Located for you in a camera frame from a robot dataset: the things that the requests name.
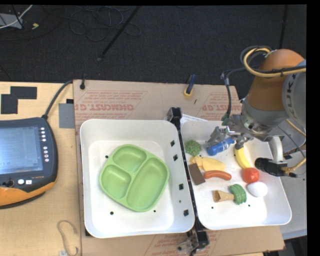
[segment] red tomato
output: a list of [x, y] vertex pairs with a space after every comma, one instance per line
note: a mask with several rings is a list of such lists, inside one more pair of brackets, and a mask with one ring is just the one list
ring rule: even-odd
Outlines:
[[242, 174], [243, 180], [246, 183], [257, 182], [260, 178], [259, 171], [254, 167], [245, 168]]

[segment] orange sausage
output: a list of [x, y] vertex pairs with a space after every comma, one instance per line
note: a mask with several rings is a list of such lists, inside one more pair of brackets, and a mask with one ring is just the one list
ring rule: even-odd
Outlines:
[[203, 177], [205, 179], [209, 179], [209, 178], [212, 178], [212, 177], [217, 177], [217, 178], [221, 178], [221, 179], [224, 179], [226, 181], [229, 181], [231, 180], [231, 174], [230, 173], [227, 173], [225, 171], [222, 171], [222, 170], [209, 170], [209, 171], [206, 171], [204, 174], [203, 174]]

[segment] green divided tray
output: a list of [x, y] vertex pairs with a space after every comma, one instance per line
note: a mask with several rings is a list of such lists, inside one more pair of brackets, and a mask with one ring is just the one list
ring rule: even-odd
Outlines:
[[116, 148], [100, 173], [102, 190], [136, 212], [152, 209], [163, 194], [170, 171], [154, 154], [132, 144]]

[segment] yellow banana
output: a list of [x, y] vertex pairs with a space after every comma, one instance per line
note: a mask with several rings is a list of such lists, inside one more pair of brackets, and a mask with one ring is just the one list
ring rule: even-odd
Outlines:
[[251, 164], [245, 156], [244, 147], [241, 147], [240, 149], [234, 148], [234, 155], [236, 161], [243, 169], [251, 167]]

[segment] ice cream cone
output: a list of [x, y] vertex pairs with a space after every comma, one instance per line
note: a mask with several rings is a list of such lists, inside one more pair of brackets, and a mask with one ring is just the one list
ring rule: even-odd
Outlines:
[[220, 190], [215, 190], [213, 192], [213, 201], [222, 202], [225, 200], [235, 200], [235, 195], [227, 192], [223, 192]]

